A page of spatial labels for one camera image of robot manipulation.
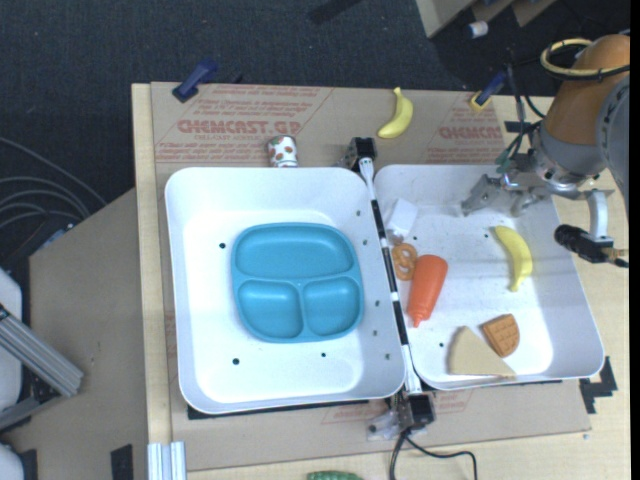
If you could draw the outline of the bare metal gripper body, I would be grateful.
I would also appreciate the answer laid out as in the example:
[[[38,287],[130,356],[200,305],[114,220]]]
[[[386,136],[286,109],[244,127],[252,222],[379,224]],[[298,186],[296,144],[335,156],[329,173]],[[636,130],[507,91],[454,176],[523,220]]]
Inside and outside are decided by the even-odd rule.
[[[544,156],[517,155],[501,175],[500,183],[512,192],[575,197],[584,177]]]

